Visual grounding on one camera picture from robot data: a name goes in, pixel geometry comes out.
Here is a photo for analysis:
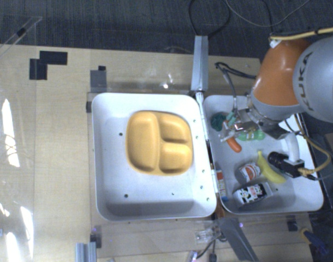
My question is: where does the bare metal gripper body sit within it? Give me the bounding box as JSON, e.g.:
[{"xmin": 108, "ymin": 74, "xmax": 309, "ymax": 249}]
[{"xmin": 228, "ymin": 108, "xmax": 263, "ymax": 133}]

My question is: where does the orange sausage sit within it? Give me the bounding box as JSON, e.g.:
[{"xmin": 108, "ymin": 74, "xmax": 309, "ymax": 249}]
[{"xmin": 226, "ymin": 136, "xmax": 243, "ymax": 153}]

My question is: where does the green plastic bottle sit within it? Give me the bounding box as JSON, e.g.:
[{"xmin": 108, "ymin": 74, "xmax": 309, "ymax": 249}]
[{"xmin": 235, "ymin": 129, "xmax": 266, "ymax": 142}]

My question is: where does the green broccoli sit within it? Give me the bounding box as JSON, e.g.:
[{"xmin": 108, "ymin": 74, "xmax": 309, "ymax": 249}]
[{"xmin": 210, "ymin": 112, "xmax": 227, "ymax": 132}]

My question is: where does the thin black and white rod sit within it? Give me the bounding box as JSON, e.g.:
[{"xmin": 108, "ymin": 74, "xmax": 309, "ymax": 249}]
[{"xmin": 195, "ymin": 91, "xmax": 221, "ymax": 199}]

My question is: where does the white and orange can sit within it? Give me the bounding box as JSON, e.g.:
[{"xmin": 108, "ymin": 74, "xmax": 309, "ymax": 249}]
[{"xmin": 235, "ymin": 162, "xmax": 263, "ymax": 184}]

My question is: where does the red and white packet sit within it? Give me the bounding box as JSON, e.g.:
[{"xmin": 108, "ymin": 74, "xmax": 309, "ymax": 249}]
[{"xmin": 215, "ymin": 169, "xmax": 229, "ymax": 202}]

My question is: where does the yellow banana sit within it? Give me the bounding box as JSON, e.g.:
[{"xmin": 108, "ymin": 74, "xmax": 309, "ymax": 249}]
[{"xmin": 257, "ymin": 150, "xmax": 287, "ymax": 185}]

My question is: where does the black and white cow carton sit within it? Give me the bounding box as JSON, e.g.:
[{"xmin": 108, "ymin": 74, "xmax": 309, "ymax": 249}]
[{"xmin": 232, "ymin": 182, "xmax": 274, "ymax": 210}]

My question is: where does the orange divided plate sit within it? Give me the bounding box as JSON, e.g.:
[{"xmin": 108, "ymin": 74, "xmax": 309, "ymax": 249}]
[{"xmin": 125, "ymin": 110, "xmax": 194, "ymax": 177}]

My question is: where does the white plastic tray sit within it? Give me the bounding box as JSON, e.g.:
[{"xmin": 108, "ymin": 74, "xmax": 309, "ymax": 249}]
[
  {"xmin": 91, "ymin": 92, "xmax": 218, "ymax": 222},
  {"xmin": 203, "ymin": 94, "xmax": 325, "ymax": 215}
]

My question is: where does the pale wood board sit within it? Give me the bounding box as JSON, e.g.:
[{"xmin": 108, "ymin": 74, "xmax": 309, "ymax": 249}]
[{"xmin": 87, "ymin": 49, "xmax": 318, "ymax": 259}]

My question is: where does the black cylinder on white bracket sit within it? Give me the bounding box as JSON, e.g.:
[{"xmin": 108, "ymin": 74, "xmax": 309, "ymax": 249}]
[{"xmin": 267, "ymin": 132, "xmax": 305, "ymax": 178}]

